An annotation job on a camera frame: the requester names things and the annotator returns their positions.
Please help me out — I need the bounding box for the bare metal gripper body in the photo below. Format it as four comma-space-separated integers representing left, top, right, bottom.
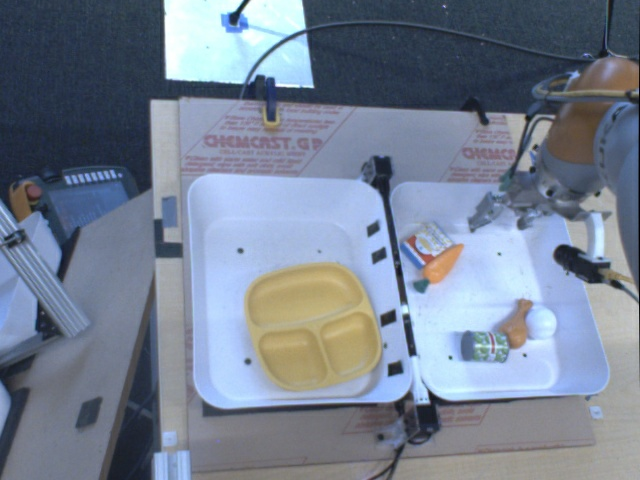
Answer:
501, 171, 612, 222

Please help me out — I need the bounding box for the orange carrot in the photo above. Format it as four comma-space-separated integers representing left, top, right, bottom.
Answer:
412, 242, 466, 296

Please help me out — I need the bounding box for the red white blue carton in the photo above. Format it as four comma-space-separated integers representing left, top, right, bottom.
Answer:
399, 220, 456, 271

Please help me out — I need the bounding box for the white plastic tray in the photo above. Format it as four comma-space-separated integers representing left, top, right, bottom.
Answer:
186, 172, 415, 411
389, 181, 612, 403

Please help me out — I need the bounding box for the white egg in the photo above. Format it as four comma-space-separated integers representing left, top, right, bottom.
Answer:
524, 304, 559, 341

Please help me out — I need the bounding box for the thin black and white rod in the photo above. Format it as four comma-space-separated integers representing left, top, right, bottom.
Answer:
371, 166, 432, 411

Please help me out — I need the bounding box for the brown chicken drumstick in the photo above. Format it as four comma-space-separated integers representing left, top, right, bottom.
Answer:
498, 297, 535, 351

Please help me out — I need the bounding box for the green and white can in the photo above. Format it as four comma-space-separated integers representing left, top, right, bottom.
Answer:
459, 329, 511, 365

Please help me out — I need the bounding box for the brown cardboard board red print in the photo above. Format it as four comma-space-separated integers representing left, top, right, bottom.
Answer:
177, 96, 598, 474

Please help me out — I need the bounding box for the yellow divided plate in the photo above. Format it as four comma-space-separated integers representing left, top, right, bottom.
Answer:
243, 261, 384, 393

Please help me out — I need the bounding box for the black cylinder on white bracket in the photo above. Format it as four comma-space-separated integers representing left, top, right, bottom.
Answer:
552, 210, 613, 285

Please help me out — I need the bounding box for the black block with thin wires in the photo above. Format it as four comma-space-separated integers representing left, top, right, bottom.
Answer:
360, 154, 393, 187
402, 400, 442, 445

